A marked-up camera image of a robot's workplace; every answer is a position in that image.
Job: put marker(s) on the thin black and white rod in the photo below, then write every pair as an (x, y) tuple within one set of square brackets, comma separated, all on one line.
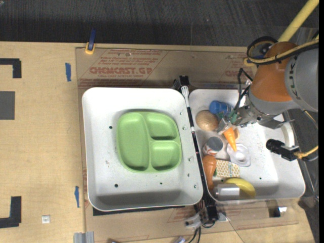
[(193, 130)]

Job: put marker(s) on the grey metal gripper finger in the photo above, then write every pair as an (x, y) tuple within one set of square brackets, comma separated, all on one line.
[(240, 124), (222, 125)]

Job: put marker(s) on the small white square block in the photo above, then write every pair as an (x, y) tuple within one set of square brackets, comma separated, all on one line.
[(45, 219)]

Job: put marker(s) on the white plastic tray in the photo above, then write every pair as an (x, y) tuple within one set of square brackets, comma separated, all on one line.
[(265, 171), (101, 140)]

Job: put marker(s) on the black cylinder on white bracket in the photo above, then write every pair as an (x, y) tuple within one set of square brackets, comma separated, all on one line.
[(281, 148)]

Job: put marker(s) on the blue plastic bottle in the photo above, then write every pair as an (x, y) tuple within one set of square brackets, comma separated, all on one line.
[(217, 107)]

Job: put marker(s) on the yellow banana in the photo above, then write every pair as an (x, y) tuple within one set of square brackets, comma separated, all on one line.
[(246, 186)]

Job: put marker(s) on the orange carrot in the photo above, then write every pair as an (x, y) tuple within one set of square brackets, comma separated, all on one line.
[(231, 137)]

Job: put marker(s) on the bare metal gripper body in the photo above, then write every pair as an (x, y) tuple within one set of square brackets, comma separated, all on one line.
[(249, 115)]

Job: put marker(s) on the brown cardboard board red print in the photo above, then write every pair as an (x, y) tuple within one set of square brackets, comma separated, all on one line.
[(162, 67)]

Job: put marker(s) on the silver can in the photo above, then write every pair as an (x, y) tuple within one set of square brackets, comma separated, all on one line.
[(226, 192)]

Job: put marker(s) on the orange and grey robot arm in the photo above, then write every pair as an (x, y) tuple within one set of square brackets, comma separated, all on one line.
[(270, 85)]

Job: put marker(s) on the white can with red print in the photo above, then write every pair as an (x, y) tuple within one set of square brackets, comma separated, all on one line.
[(213, 144)]

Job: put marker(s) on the white crumpled plastic object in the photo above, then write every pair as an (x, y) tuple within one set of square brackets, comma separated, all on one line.
[(240, 157)]

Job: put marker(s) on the beige patterned packet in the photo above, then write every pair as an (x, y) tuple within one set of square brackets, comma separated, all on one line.
[(227, 169)]

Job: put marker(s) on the green divided plate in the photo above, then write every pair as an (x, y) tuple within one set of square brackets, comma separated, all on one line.
[(134, 140)]

